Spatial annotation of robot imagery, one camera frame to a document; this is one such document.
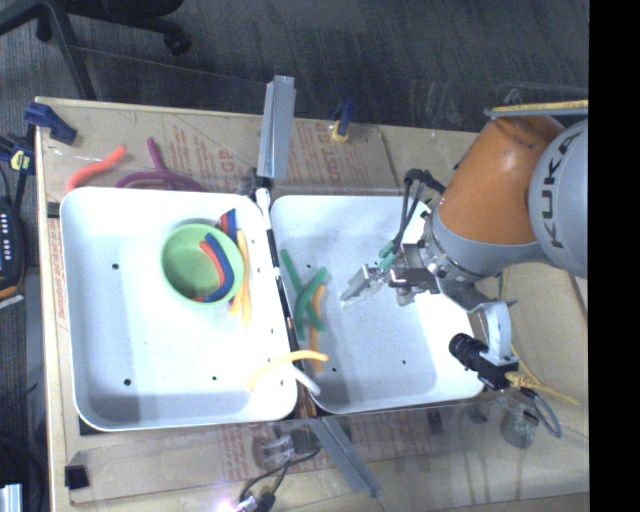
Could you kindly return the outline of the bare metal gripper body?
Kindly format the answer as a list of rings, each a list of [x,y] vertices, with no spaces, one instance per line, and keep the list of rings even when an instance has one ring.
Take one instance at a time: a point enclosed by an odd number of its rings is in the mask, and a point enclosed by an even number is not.
[[[399,306],[408,306],[415,301],[416,296],[423,293],[441,293],[436,277],[422,261],[420,247],[416,243],[400,244],[389,270],[387,284],[395,290]]]

